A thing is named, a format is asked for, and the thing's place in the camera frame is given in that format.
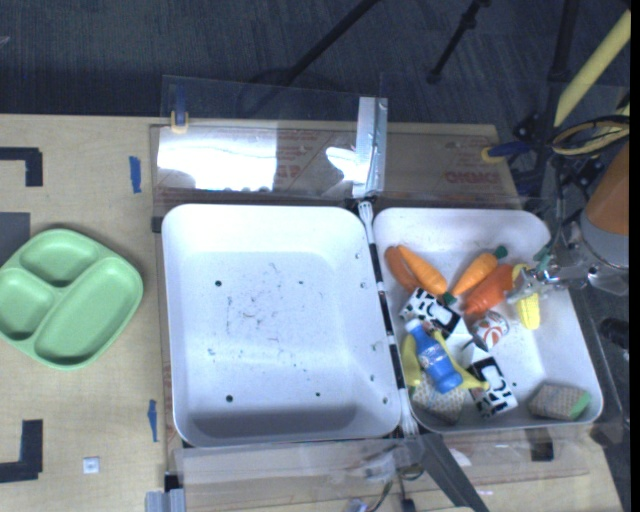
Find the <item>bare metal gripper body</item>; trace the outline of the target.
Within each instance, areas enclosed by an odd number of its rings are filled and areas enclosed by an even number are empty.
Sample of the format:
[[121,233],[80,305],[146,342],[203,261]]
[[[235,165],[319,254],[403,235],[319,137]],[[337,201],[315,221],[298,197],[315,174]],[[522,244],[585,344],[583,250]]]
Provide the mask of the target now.
[[572,266],[551,265],[560,277],[559,286],[584,288],[589,285],[615,296],[627,296],[629,293],[629,274],[627,269],[607,266],[604,263],[581,263]]

